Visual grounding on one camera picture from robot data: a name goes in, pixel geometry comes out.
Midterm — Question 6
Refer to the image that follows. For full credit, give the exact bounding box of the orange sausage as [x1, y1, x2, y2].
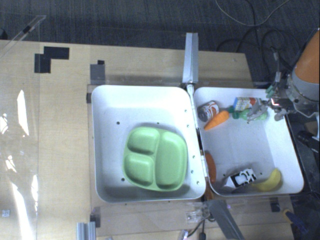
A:
[204, 151, 217, 184]

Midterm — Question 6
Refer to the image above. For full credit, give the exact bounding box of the orange carrot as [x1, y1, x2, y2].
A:
[203, 110, 230, 131]

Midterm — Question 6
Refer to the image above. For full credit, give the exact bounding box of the green plastic bottle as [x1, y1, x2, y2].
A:
[228, 106, 269, 122]

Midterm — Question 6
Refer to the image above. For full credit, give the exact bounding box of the white plastic tray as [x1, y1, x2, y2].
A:
[192, 86, 305, 198]
[90, 84, 207, 204]

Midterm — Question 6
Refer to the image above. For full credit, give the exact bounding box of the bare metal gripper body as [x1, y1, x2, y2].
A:
[266, 80, 315, 117]

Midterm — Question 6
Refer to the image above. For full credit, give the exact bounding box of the green divided plate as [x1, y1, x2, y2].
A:
[121, 126, 189, 192]

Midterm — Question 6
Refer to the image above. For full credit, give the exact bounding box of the black and white carton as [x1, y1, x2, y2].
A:
[224, 168, 258, 189]

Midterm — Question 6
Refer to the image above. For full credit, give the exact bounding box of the red and white can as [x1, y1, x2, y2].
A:
[197, 100, 220, 123]

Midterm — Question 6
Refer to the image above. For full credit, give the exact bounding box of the yellow banana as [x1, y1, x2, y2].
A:
[251, 168, 283, 192]

